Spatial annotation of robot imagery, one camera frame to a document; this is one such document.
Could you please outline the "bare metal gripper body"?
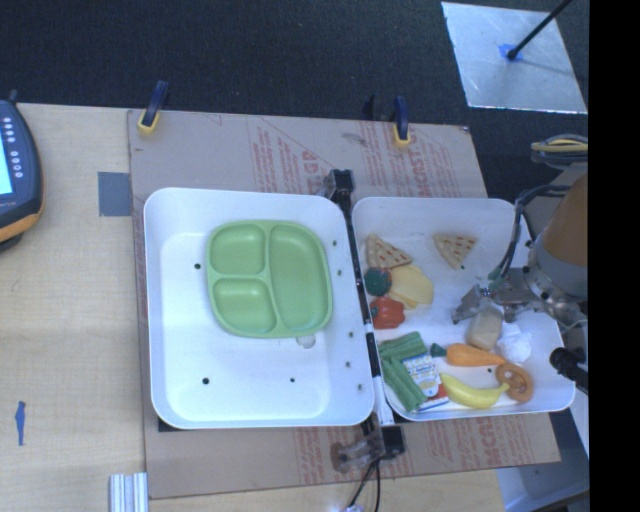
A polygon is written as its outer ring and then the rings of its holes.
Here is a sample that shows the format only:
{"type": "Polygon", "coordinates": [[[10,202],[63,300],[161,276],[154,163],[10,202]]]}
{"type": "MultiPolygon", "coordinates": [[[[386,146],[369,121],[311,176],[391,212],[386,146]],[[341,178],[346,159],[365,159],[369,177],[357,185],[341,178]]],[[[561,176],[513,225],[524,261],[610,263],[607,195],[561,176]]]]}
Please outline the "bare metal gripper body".
{"type": "Polygon", "coordinates": [[[510,268],[505,276],[490,283],[492,300],[502,307],[514,303],[522,306],[521,313],[545,313],[557,323],[587,321],[583,305],[585,298],[567,292],[555,284],[542,270],[533,267],[510,268]]]}

